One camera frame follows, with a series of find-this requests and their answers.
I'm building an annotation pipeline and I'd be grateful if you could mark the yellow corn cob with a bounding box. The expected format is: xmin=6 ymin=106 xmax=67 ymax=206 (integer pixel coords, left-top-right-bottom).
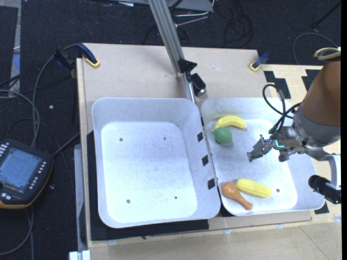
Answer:
xmin=236 ymin=178 xmax=273 ymax=199

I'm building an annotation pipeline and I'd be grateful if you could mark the pale wood board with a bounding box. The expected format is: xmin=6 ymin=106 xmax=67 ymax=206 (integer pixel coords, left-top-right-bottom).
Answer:
xmin=76 ymin=42 xmax=312 ymax=249

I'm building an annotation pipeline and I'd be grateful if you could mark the green lime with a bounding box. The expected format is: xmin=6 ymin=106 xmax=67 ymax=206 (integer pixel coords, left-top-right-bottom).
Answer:
xmin=214 ymin=127 xmax=234 ymax=145

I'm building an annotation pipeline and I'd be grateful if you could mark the yellow banana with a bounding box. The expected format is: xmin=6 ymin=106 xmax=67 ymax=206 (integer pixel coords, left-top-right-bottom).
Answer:
xmin=211 ymin=115 xmax=248 ymax=134

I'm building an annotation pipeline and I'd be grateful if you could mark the orange-brown chicken drumstick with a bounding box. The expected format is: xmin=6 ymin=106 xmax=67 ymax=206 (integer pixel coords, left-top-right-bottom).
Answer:
xmin=221 ymin=181 xmax=253 ymax=211

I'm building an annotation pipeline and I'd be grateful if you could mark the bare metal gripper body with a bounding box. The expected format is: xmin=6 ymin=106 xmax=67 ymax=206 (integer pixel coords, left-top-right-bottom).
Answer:
xmin=270 ymin=126 xmax=326 ymax=157

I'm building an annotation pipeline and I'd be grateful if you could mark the white plastic tray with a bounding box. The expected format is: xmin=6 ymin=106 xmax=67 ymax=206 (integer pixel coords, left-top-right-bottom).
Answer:
xmin=200 ymin=97 xmax=326 ymax=217
xmin=91 ymin=96 xmax=222 ymax=229

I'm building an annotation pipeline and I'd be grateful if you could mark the black cylinder on white bracket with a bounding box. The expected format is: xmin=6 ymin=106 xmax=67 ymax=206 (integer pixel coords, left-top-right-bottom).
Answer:
xmin=307 ymin=153 xmax=342 ymax=205

